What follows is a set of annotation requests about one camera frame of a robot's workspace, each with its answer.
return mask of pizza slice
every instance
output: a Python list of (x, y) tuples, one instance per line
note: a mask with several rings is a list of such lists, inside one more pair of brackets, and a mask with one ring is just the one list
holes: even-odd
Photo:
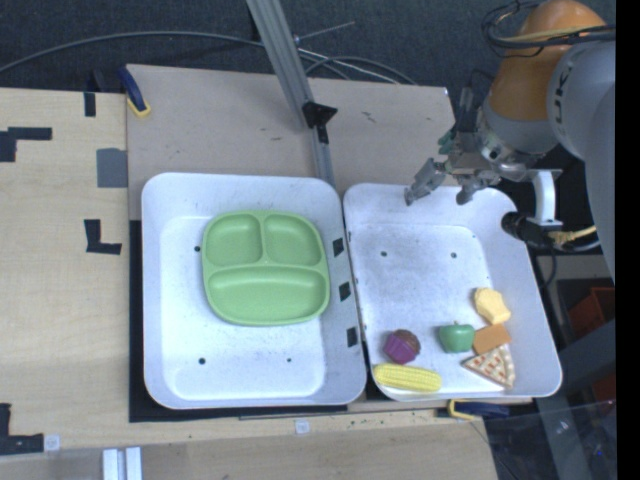
[(462, 366), (506, 388), (512, 388), (516, 378), (511, 352), (506, 345), (474, 356)]

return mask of white tray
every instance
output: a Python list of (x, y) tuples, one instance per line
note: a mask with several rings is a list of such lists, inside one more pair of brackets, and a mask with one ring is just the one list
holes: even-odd
[[(320, 317), (245, 327), (213, 313), (195, 248), (213, 217), (243, 209), (294, 212), (317, 227), (331, 279)], [(314, 178), (160, 174), (142, 192), (142, 233), (144, 379), (158, 403), (173, 409), (342, 405), (360, 395), (366, 367), (342, 207), (330, 185)], [(339, 239), (344, 251), (336, 256)]]
[[(388, 362), (382, 351), (389, 332), (405, 328), (421, 341), (409, 363), (439, 372), (442, 389), (418, 393), (378, 386), (400, 401), (451, 398), (529, 398), (553, 394), (562, 370), (523, 242), (500, 227), (512, 201), (485, 189), (458, 206), (459, 188), (440, 187), (407, 207), (403, 186), (361, 184), (345, 194), (344, 214), (364, 337), (372, 365)], [(441, 325), (487, 322), (473, 305), (475, 288), (500, 291), (511, 309), (505, 327), (516, 381), (510, 390), (466, 370), (473, 352), (446, 353)]]

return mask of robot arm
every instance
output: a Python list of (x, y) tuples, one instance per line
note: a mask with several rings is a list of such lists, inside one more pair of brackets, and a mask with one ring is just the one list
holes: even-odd
[[(494, 34), (497, 23), (533, 8), (517, 35)], [(435, 190), (447, 175), (461, 190), (458, 204), (502, 179), (533, 182), (536, 215), (505, 216), (503, 227), (535, 244), (553, 243), (553, 180), (561, 171), (535, 164), (558, 143), (585, 162), (592, 215), (615, 281), (614, 148), (615, 27), (573, 0), (515, 3), (489, 13), (483, 32), (492, 46), (507, 49), (483, 103), (462, 91), (459, 115), (440, 139), (445, 162), (429, 159), (405, 190), (408, 205)]]

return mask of wooden table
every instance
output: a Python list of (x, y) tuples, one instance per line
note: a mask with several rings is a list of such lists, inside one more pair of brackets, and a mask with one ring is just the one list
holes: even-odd
[[(0, 89), (0, 132), (52, 130), (51, 140), (18, 140), (15, 162), (0, 163), (0, 402), (12, 404), (11, 434), (56, 435), (63, 451), (144, 446), (145, 460), (156, 457), (145, 462), (145, 470), (156, 468), (151, 478), (178, 471), (184, 460), (177, 458), (179, 447), (196, 461), (190, 466), (194, 471), (203, 467), (197, 464), (206, 462), (212, 443), (228, 450), (218, 456), (227, 461), (218, 464), (231, 467), (235, 461), (237, 471), (241, 451), (248, 450), (254, 462), (266, 461), (265, 471), (273, 471), (273, 478), (280, 478), (275, 471), (282, 464), (301, 468), (317, 462), (318, 454), (325, 454), (327, 468), (334, 469), (323, 476), (315, 464), (296, 478), (326, 478), (330, 470), (353, 478), (365, 472), (369, 478), (389, 478), (394, 468), (409, 475), (429, 465), (440, 473), (436, 477), (496, 478), (481, 420), (459, 424), (437, 418), (429, 406), (408, 408), (362, 397), (346, 413), (304, 415), (309, 432), (302, 436), (295, 425), (301, 416), (129, 422), (129, 221), (139, 218), (144, 181), (165, 170), (313, 176), (312, 162), (295, 163), (308, 151), (307, 133), (283, 117), (288, 110), (275, 77), (144, 66), (131, 71), (152, 106), (146, 121), (133, 116), (121, 94), (91, 96), (91, 116), (83, 93)], [(202, 91), (203, 81), (215, 82), (215, 89), (204, 103), (192, 105), (174, 95), (184, 108), (180, 118), (172, 117), (172, 107), (148, 91), (167, 76), (189, 81), (182, 86), (186, 96), (194, 84)], [(312, 80), (312, 88), (317, 101), (339, 108), (329, 134), (340, 193), (362, 181), (410, 183), (453, 122), (441, 88), (329, 80)], [(231, 104), (233, 98), (243, 106)], [(218, 114), (211, 113), (216, 101), (227, 102)], [(234, 108), (242, 119), (229, 115)], [(198, 121), (204, 114), (219, 118), (208, 136), (199, 133), (208, 126)], [(145, 143), (149, 130), (157, 129), (152, 124), (167, 133)], [(242, 133), (249, 128), (252, 134)], [(181, 136), (215, 143), (215, 154), (208, 155), (215, 161), (206, 163), (197, 151), (191, 160), (184, 150), (176, 153), (171, 148), (185, 144)], [(235, 137), (235, 145), (225, 137)], [(242, 141), (257, 146), (255, 155), (238, 149)], [(127, 151), (128, 188), (98, 186), (96, 158), (104, 150)], [(279, 160), (269, 163), (272, 154)], [(390, 156), (397, 158), (392, 167), (386, 162)], [(102, 242), (122, 244), (120, 254), (87, 252), (88, 219), (100, 220)], [(289, 458), (280, 464), (266, 458), (272, 453)], [(173, 466), (166, 463), (171, 457)], [(39, 460), (32, 457), (30, 467), (37, 468)], [(456, 463), (451, 472), (450, 460)], [(2, 460), (0, 472), (16, 464)], [(385, 467), (374, 471), (375, 464)], [(271, 478), (267, 473), (257, 477)]]

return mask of toy food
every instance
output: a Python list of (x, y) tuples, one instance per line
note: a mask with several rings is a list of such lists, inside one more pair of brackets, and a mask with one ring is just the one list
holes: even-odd
[(473, 294), (476, 310), (490, 324), (501, 324), (511, 318), (502, 294), (491, 288), (478, 288)]
[(373, 377), (383, 386), (411, 391), (431, 392), (442, 387), (442, 377), (438, 372), (417, 366), (377, 364), (373, 367)]
[(438, 329), (438, 336), (447, 352), (468, 352), (471, 350), (476, 331), (469, 324), (455, 322)]
[(398, 329), (389, 335), (383, 350), (394, 362), (405, 364), (420, 353), (420, 341), (411, 331)]
[(491, 349), (511, 342), (511, 335), (504, 325), (495, 324), (476, 331), (473, 339), (473, 350), (476, 354), (484, 354)]
[(506, 388), (512, 388), (516, 378), (511, 353), (506, 345), (466, 360), (462, 365), (474, 373), (492, 380)]

